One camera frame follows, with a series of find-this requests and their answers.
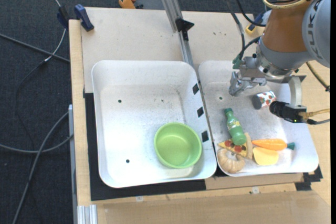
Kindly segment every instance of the green bottle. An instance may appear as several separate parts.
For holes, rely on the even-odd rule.
[[[224,113],[227,117],[226,126],[232,137],[232,142],[237,146],[243,145],[246,143],[246,136],[244,134],[243,128],[240,125],[240,122],[233,115],[233,110],[231,108],[227,108],[224,110]]]

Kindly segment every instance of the table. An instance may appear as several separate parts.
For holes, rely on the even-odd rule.
[[[164,10],[95,7],[86,10],[95,26],[93,31],[86,32],[79,20],[69,21],[77,210],[94,205],[98,223],[106,224],[222,223],[223,219],[236,223],[236,215],[242,212],[239,221],[246,223],[265,219],[273,223],[316,223],[317,218],[321,223],[331,222],[330,123],[309,126],[323,174],[320,182],[308,183],[310,191],[297,191],[296,184],[304,184],[307,175],[296,173],[211,177],[205,180],[204,191],[92,201],[83,97],[83,93],[92,92],[92,66],[103,59],[182,61],[182,54]],[[240,35],[230,14],[182,14],[195,24],[188,32],[195,70],[205,60],[231,60],[237,55]],[[245,27],[247,23],[241,14],[238,18]],[[254,35],[246,37],[246,42],[261,33],[262,29],[257,29]],[[254,52],[252,47],[245,55]],[[330,69],[315,62],[313,66],[329,80]],[[302,87],[303,105],[308,111],[330,106],[330,94],[323,91],[309,69],[302,66],[299,74],[307,75]]]

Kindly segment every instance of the pizza slice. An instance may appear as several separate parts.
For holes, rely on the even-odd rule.
[[[225,140],[218,144],[218,146],[227,149],[228,151],[231,151],[233,153],[236,153],[244,158],[252,159],[253,156],[253,146],[252,141],[248,133],[245,133],[246,136],[246,142],[243,145],[235,145],[232,142],[232,139]]]

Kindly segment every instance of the orange carrot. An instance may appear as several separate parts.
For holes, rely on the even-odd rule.
[[[252,140],[252,144],[274,151],[282,151],[285,148],[290,148],[291,150],[294,150],[295,146],[294,143],[287,144],[284,140],[280,138]]]

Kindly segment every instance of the dark carpet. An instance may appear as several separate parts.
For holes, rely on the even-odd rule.
[[[75,18],[74,6],[119,7],[118,0],[58,0]],[[246,13],[264,10],[261,0],[240,0]],[[223,0],[179,0],[181,10],[229,12]],[[240,12],[232,1],[234,12]],[[55,0],[0,0],[0,34],[54,51],[63,27]],[[69,59],[68,33],[57,52]],[[45,136],[71,104],[70,64],[52,58],[30,73],[47,55],[0,37],[0,144],[38,150]],[[69,135],[67,118],[45,148]],[[12,223],[35,154],[0,149],[0,223]],[[17,223],[72,223],[69,143],[42,153]]]

